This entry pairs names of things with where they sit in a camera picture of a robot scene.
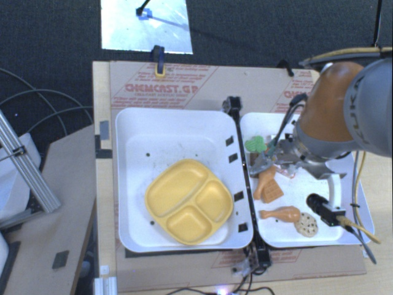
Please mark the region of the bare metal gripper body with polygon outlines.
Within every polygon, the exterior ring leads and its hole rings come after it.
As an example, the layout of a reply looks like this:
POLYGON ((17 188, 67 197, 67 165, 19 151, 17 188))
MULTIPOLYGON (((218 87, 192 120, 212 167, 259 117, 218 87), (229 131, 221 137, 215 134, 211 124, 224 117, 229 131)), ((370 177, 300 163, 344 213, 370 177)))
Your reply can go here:
POLYGON ((276 165, 302 167, 308 171, 326 171, 326 158, 312 153, 300 140, 279 140, 272 155, 276 165))

